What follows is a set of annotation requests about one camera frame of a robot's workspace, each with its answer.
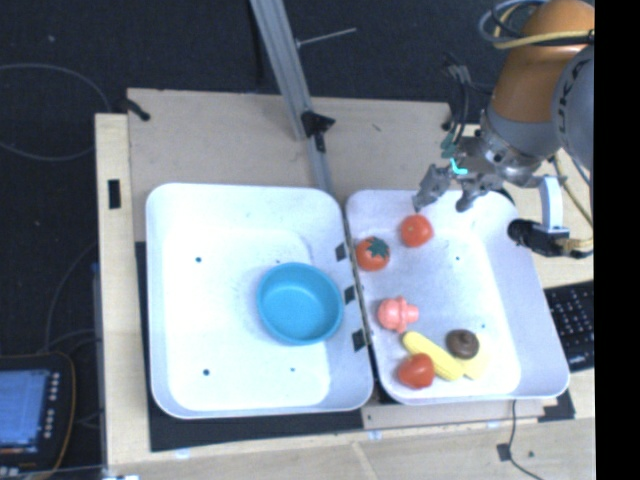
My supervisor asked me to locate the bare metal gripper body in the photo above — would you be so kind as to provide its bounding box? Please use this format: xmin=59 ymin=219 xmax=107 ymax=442
xmin=452 ymin=135 xmax=545 ymax=190

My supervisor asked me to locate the plain red tomato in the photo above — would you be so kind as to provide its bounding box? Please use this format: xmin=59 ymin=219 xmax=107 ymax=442
xmin=399 ymin=213 xmax=435 ymax=249

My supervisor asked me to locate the white plastic tray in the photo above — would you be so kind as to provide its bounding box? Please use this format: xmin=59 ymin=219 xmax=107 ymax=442
xmin=144 ymin=182 xmax=376 ymax=421
xmin=344 ymin=189 xmax=572 ymax=407

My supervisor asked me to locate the red tomato with green stem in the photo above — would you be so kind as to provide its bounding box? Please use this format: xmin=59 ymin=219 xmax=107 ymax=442
xmin=354 ymin=235 xmax=393 ymax=273

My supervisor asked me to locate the pink round toy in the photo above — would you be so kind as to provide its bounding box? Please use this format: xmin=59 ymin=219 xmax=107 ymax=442
xmin=376 ymin=295 xmax=421 ymax=335

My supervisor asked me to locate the brown doughnut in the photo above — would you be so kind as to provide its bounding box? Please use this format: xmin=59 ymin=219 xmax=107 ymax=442
xmin=444 ymin=328 xmax=482 ymax=360

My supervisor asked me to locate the black keyboard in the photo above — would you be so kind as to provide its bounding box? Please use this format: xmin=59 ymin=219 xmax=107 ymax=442
xmin=543 ymin=281 xmax=596 ymax=374

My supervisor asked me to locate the yellow corn cob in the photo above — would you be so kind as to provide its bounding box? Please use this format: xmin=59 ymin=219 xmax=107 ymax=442
xmin=401 ymin=330 xmax=467 ymax=383

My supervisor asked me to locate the yellow flat piece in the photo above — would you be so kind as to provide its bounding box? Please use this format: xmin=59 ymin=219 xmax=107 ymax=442
xmin=457 ymin=350 xmax=491 ymax=381

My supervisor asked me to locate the blue bowl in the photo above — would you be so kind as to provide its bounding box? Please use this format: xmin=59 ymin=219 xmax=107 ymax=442
xmin=255 ymin=261 xmax=346 ymax=347

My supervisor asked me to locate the red toy apple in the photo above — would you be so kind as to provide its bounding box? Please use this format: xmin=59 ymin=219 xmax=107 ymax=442
xmin=396 ymin=352 xmax=437 ymax=390

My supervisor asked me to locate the pale wood board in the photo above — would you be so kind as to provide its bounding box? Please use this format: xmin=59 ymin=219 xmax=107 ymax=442
xmin=126 ymin=87 xmax=550 ymax=430

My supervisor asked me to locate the black cylinder on white bracket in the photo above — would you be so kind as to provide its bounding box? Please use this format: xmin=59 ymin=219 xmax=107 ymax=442
xmin=506 ymin=175 xmax=572 ymax=259

